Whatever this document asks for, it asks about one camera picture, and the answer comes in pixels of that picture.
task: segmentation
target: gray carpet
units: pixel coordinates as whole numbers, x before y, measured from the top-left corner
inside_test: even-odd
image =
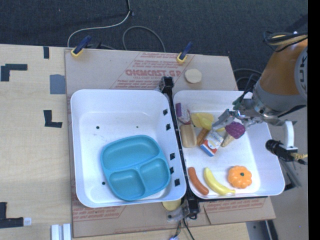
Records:
[[[72,36],[76,46],[86,35],[124,50],[122,36],[132,26],[153,30],[170,53],[189,41],[190,53],[229,56],[232,68],[261,72],[272,50],[263,33],[308,31],[308,0],[129,0],[132,14],[113,28],[81,31]],[[0,43],[66,47],[69,36],[83,28],[121,22],[126,0],[0,0]],[[157,37],[142,28],[127,32],[128,50],[161,52]],[[245,81],[239,81],[241,89]]]

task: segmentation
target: cardboard sheet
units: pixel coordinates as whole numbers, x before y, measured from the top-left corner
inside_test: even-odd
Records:
[[[161,52],[86,49],[74,58],[65,50],[65,76],[68,108],[68,134],[72,192],[73,237],[175,229],[167,220],[162,203],[89,208],[79,202],[75,190],[70,98],[81,89],[157,88],[163,76],[174,80],[173,94],[181,90],[236,90],[237,85],[228,57],[189,54],[184,64],[176,62],[178,54]],[[187,69],[198,69],[202,81],[188,83]],[[246,200],[201,202],[201,212],[190,227],[274,219],[269,197]]]

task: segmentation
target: clamp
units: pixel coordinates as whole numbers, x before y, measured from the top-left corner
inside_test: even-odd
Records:
[[[75,48],[71,50],[71,55],[76,58],[80,54],[82,54],[84,48],[86,48],[86,46],[90,43],[91,39],[92,37],[90,35],[87,35]]]
[[[179,64],[183,64],[185,62],[185,60],[187,59],[187,53],[190,51],[192,45],[193,43],[190,41],[187,44],[187,46],[183,49],[183,51],[178,54],[178,56],[176,57],[176,61]]]

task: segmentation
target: toy pumpkin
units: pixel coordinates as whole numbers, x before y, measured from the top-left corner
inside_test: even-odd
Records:
[[[244,166],[233,166],[228,172],[228,182],[238,189],[245,189],[252,183],[252,174]]]

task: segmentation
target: blue divided plate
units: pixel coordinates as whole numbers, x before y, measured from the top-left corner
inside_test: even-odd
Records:
[[[113,193],[125,201],[153,195],[170,182],[168,162],[159,144],[147,135],[116,140],[101,152],[101,165]]]

